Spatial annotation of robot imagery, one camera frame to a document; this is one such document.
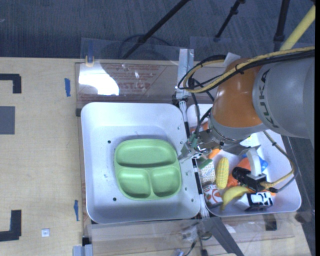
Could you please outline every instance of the black corner marker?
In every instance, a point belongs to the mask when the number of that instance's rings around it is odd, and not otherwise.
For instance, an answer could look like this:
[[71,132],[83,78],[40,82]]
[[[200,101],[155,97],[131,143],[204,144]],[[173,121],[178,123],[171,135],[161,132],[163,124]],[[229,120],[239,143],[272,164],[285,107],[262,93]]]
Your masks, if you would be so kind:
[[0,74],[0,81],[12,81],[12,93],[21,94],[21,76],[19,74]]
[[0,231],[0,242],[19,240],[21,236],[21,210],[12,210],[9,231]]

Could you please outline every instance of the wooden table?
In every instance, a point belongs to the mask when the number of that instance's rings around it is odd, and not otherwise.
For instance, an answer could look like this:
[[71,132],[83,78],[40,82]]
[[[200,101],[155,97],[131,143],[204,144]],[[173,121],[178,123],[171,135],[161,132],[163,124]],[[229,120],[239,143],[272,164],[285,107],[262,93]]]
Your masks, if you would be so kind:
[[[22,93],[13,93],[11,81],[0,80],[0,106],[15,107],[14,134],[0,134],[0,231],[9,230],[11,210],[22,213],[19,240],[0,242],[0,255],[72,255],[73,246],[82,243],[84,222],[75,82],[75,63],[82,61],[0,58],[0,74],[19,74],[22,79]],[[66,93],[65,79],[70,80],[70,96]],[[291,218],[288,225],[290,237],[257,238],[238,245],[246,256],[310,255],[300,223]],[[50,229],[50,235],[42,237],[42,229]],[[207,249],[210,255],[227,255],[218,244],[208,243]],[[134,255],[170,256],[172,252]],[[190,255],[200,255],[199,248]]]

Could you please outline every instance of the small box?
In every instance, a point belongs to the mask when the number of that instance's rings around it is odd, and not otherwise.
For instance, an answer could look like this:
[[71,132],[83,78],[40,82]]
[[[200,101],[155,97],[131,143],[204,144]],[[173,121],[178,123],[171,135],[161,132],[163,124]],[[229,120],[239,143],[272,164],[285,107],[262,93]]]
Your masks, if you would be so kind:
[[263,211],[274,205],[270,192],[246,193],[234,203],[244,211]]

